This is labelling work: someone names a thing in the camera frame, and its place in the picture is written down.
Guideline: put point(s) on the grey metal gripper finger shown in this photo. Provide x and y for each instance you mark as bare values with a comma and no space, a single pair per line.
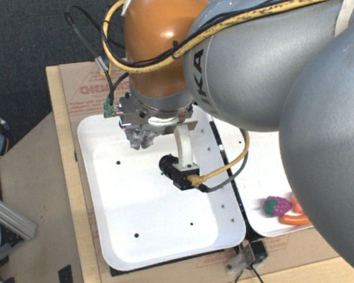
148,139
135,142

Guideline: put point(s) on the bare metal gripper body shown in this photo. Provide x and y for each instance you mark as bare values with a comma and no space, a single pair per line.
132,112

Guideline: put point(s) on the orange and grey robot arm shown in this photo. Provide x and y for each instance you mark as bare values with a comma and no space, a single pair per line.
250,63

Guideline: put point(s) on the white plastic tray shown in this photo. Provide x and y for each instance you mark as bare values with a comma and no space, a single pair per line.
146,200
262,175

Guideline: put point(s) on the thin black and white rod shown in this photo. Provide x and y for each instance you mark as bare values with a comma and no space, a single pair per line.
234,182

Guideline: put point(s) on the purple grapes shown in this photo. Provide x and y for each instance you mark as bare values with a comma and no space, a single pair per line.
279,205

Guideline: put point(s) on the orange carrot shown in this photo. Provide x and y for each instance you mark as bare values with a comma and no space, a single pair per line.
296,205

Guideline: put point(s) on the orange sausage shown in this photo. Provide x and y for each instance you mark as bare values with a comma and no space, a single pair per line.
292,220

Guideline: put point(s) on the black cylinder on white bracket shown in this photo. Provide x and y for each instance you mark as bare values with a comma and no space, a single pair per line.
184,172

